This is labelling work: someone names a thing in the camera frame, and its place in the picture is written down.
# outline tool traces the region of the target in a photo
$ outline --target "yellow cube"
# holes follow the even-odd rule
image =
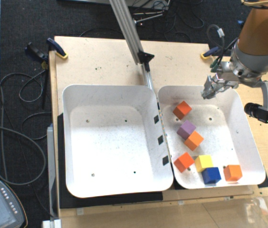
[[[195,166],[197,172],[202,172],[208,167],[213,167],[211,155],[199,155],[195,159]]]

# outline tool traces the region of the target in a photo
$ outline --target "blue cube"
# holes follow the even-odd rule
[[[205,184],[215,184],[221,179],[218,167],[208,167],[201,174]]]

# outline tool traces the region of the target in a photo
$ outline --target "toy block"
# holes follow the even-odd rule
[[[174,161],[174,165],[180,172],[188,169],[192,164],[194,164],[194,159],[187,152],[178,157],[176,161]]]
[[[195,159],[197,172],[202,172],[206,168],[213,167],[211,155],[199,155]]]
[[[242,176],[240,165],[228,165],[224,168],[226,181],[238,181]]]
[[[187,145],[189,149],[194,151],[203,140],[204,138],[197,131],[193,131],[184,144]]]
[[[173,113],[177,116],[178,119],[181,120],[191,110],[192,108],[185,101],[182,101],[180,104],[176,106],[176,108],[173,110]]]
[[[177,131],[177,134],[184,140],[187,140],[195,129],[196,126],[194,126],[190,121],[186,120]]]
[[[220,171],[218,167],[206,168],[201,172],[201,175],[205,184],[215,184],[219,180],[221,180]]]

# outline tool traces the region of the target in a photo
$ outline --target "gray electronic device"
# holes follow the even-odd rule
[[[20,228],[25,220],[26,214],[17,195],[0,181],[0,228]]]

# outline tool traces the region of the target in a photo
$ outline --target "black floor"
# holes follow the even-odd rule
[[[130,11],[149,12],[133,8]],[[240,22],[245,21],[249,12],[250,8],[241,5],[240,0],[175,0],[164,18],[148,20],[137,31],[141,40],[207,43],[213,47],[214,43],[207,37],[209,25],[216,24],[223,28],[228,44],[239,35]],[[49,90],[45,108],[42,109],[42,97],[38,96],[41,91],[39,84],[41,80],[44,82],[43,69],[40,63],[25,55],[24,48],[32,42],[46,53],[46,39],[59,35],[97,38],[123,36],[110,5],[71,1],[1,0],[0,24],[0,80],[6,77],[1,84],[5,106],[4,127],[35,139],[46,155],[47,140],[44,135],[51,123]],[[216,33],[212,31],[211,35],[220,43]],[[20,98],[19,92],[23,85],[39,73],[43,77],[38,76],[37,82],[29,83],[21,92]],[[4,153],[9,181],[27,182],[40,173],[42,157],[36,147],[23,138],[18,140],[16,135],[5,132]],[[4,177],[2,166],[1,162],[0,173]],[[29,220],[28,227],[39,228],[43,220],[50,219],[45,211],[48,210],[47,170],[33,186],[11,187],[23,203]],[[36,194],[45,209],[40,205]]]

